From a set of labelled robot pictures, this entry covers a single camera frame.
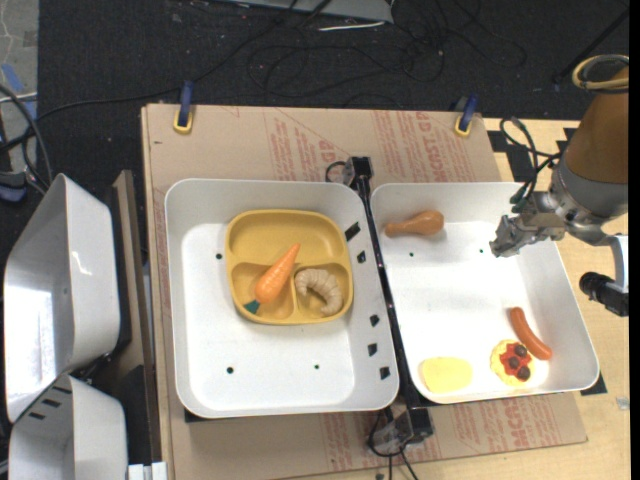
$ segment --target cardboard sheet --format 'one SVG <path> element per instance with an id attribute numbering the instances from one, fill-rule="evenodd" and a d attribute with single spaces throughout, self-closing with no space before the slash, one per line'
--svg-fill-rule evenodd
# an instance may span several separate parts
<path id="1" fill-rule="evenodd" d="M 323 181 L 352 155 L 372 159 L 374 185 L 499 181 L 483 120 L 453 133 L 447 112 L 196 108 L 189 135 L 172 129 L 175 105 L 142 111 L 163 458 L 176 480 L 268 480 L 378 468 L 365 446 L 375 414 L 255 417 L 188 423 L 178 400 L 168 292 L 164 196 L 185 178 Z M 571 393 L 431 410 L 436 434 L 407 450 L 413 463 L 552 447 L 587 439 Z"/>

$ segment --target white tray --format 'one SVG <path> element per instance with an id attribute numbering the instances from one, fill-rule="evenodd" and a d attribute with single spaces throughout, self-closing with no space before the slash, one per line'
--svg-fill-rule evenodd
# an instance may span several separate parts
<path id="1" fill-rule="evenodd" d="M 329 183 L 190 179 L 168 191 L 165 207 L 176 387 L 186 409 L 226 418 L 375 410 L 394 400 L 391 330 L 354 191 Z M 216 254 L 224 254 L 227 224 L 258 209 L 319 212 L 343 231 L 359 223 L 347 243 L 354 303 L 344 317 L 272 326 L 238 313 L 224 257 Z"/>
<path id="2" fill-rule="evenodd" d="M 119 332 L 111 213 L 59 174 L 5 269 L 9 419 L 15 422 L 60 374 L 111 352 Z"/>
<path id="3" fill-rule="evenodd" d="M 120 480 L 127 467 L 120 402 L 68 375 L 11 429 L 10 480 Z"/>
<path id="4" fill-rule="evenodd" d="M 515 183 L 387 184 L 371 196 L 411 377 L 427 399 L 468 402 L 586 389 L 599 365 L 564 265 L 554 242 L 539 242 L 511 258 L 495 258 L 489 242 L 501 215 L 510 211 Z M 444 230 L 432 237 L 384 234 L 388 222 L 439 210 Z M 525 309 L 532 329 L 553 349 L 536 361 L 527 388 L 510 388 L 490 369 L 491 351 L 517 339 L 507 309 Z M 466 359 L 469 386 L 449 394 L 430 392 L 423 360 Z"/>

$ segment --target toy food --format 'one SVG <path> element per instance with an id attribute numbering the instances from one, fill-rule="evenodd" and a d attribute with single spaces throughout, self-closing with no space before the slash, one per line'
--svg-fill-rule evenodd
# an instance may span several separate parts
<path id="1" fill-rule="evenodd" d="M 533 356 L 519 341 L 502 340 L 491 352 L 491 369 L 508 386 L 523 387 L 533 375 Z"/>
<path id="2" fill-rule="evenodd" d="M 422 380 L 432 393 L 449 393 L 468 386 L 471 364 L 458 357 L 432 357 L 421 365 Z"/>
<path id="3" fill-rule="evenodd" d="M 323 315 L 335 315 L 342 309 L 343 299 L 338 280 L 329 271 L 307 268 L 296 274 L 294 282 L 296 291 L 303 297 L 310 288 L 324 299 L 325 305 L 320 308 Z"/>
<path id="4" fill-rule="evenodd" d="M 444 215 L 437 210 L 427 210 L 402 222 L 390 222 L 384 228 L 387 236 L 404 234 L 435 235 L 444 227 Z"/>
<path id="5" fill-rule="evenodd" d="M 260 304 L 267 304 L 276 299 L 291 275 L 299 250 L 300 244 L 293 244 L 289 250 L 278 258 L 278 260 L 269 267 L 269 270 L 260 277 L 254 289 L 255 300 L 244 305 L 247 311 L 255 314 Z"/>
<path id="6" fill-rule="evenodd" d="M 509 310 L 509 319 L 518 339 L 525 344 L 534 356 L 542 360 L 551 359 L 553 351 L 533 333 L 522 308 L 511 308 Z"/>

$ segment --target yellow plate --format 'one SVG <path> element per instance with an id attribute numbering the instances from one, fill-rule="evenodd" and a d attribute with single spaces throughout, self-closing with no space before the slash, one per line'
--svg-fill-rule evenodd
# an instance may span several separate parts
<path id="1" fill-rule="evenodd" d="M 253 314 L 244 306 L 255 299 L 254 287 L 266 270 L 293 245 L 300 243 L 296 264 L 280 295 Z M 227 277 L 236 309 L 254 322 L 273 325 L 317 324 L 343 316 L 353 301 L 353 275 L 344 233 L 331 219 L 301 210 L 254 210 L 236 216 L 225 239 Z M 324 300 L 309 290 L 296 293 L 293 279 L 301 270 L 317 268 L 336 276 L 342 308 L 325 316 Z"/>

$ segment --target green piece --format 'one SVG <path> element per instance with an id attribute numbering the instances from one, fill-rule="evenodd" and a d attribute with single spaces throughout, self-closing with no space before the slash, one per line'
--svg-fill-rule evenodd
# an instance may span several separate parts
<path id="1" fill-rule="evenodd" d="M 258 308 L 260 307 L 260 303 L 257 300 L 252 300 L 248 304 L 244 305 L 244 309 L 246 309 L 249 313 L 256 314 Z"/>

